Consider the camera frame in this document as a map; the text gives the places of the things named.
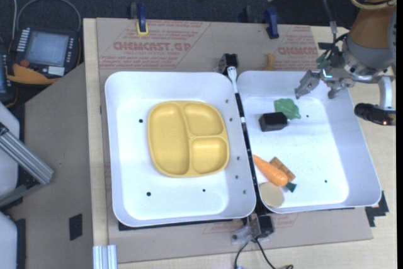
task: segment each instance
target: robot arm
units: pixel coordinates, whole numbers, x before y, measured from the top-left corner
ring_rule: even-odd
[[[390,66],[396,68],[396,8],[397,0],[357,0],[360,8],[347,34],[330,44],[318,58],[319,72],[307,71],[295,89],[296,98],[311,92],[320,81],[331,88],[333,99],[355,82],[376,83],[380,88],[380,104],[360,103],[355,108],[358,117],[382,125],[396,125],[396,110],[392,108],[392,81],[395,76],[383,74]],[[339,50],[337,43],[342,42]]]

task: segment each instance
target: beige round object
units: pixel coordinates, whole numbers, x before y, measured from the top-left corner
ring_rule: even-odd
[[[284,202],[284,195],[280,187],[267,181],[259,185],[262,201],[270,207],[279,207]]]

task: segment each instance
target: orange carrot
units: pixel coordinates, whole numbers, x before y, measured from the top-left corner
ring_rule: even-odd
[[[273,184],[277,186],[285,186],[288,183],[287,175],[280,169],[276,168],[267,161],[253,155],[253,161],[260,171],[270,180]]]

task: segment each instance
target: yellow plate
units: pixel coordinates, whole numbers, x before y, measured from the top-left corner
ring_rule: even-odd
[[[214,174],[229,160],[227,130],[220,112],[198,101],[167,101],[148,116],[152,162],[173,177]]]

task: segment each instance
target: white tray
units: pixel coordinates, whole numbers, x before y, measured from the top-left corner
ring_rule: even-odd
[[[233,87],[216,72],[117,72],[105,84],[112,203],[132,227],[235,219],[255,208],[256,195]],[[150,109],[165,101],[213,105],[229,137],[228,165],[218,173],[172,178],[153,166],[147,141]]]
[[[276,213],[363,207],[376,204],[381,188],[348,91],[330,100],[319,83],[295,99],[294,89],[304,72],[247,71],[238,80],[252,153],[270,161],[277,157],[292,171],[292,193]],[[274,101],[290,98],[301,119],[281,129],[262,132],[259,117],[275,112]],[[267,181],[256,168],[258,183]]]

